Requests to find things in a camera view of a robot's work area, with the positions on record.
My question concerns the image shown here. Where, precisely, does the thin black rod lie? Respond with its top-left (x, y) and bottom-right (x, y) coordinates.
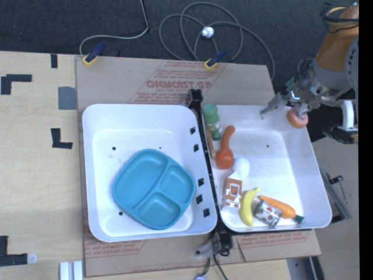
top-left (193, 97), bottom-right (226, 239)

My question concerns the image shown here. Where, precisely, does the black cylinder on white bracket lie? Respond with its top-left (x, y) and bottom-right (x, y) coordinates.
top-left (322, 99), bottom-right (360, 145)

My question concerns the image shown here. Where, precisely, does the brown cardboard board red print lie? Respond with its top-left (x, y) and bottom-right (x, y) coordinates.
top-left (75, 55), bottom-right (322, 278)

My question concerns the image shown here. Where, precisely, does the orange and white carton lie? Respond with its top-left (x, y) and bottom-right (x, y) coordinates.
top-left (220, 170), bottom-right (244, 213)

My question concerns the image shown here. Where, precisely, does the orange carrot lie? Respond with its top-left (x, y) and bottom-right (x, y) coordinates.
top-left (258, 194), bottom-right (305, 225)

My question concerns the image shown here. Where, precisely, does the yellow banana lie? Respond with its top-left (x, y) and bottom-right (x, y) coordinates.
top-left (239, 187), bottom-right (262, 228)

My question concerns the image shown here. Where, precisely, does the white can with tomato print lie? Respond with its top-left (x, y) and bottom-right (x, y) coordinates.
top-left (252, 199), bottom-right (283, 228)

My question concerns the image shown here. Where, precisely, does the green bottle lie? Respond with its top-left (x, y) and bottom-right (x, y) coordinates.
top-left (202, 103), bottom-right (222, 142)

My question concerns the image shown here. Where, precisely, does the orange sausage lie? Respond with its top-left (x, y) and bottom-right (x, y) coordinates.
top-left (219, 125), bottom-right (236, 153)

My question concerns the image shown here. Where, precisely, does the brown breadstick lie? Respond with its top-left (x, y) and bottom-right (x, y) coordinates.
top-left (205, 127), bottom-right (217, 159)

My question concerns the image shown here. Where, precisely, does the blue divided plate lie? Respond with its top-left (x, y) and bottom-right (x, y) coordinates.
top-left (112, 148), bottom-right (197, 230)

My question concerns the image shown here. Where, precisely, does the pink and orange doughnut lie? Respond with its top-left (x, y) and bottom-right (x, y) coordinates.
top-left (286, 107), bottom-right (309, 129)

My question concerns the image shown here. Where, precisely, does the white plastic tray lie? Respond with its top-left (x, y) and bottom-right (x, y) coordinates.
top-left (82, 103), bottom-right (218, 243)
top-left (202, 104), bottom-right (333, 233)

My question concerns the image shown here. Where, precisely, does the black block with thin wires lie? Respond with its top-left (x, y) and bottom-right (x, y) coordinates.
top-left (217, 230), bottom-right (234, 252)
top-left (187, 88), bottom-right (204, 110)

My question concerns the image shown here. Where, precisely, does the white egg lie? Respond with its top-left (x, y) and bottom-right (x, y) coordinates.
top-left (234, 157), bottom-right (251, 179)

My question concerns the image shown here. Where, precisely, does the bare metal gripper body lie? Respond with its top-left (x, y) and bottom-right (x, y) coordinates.
top-left (287, 77), bottom-right (323, 110)

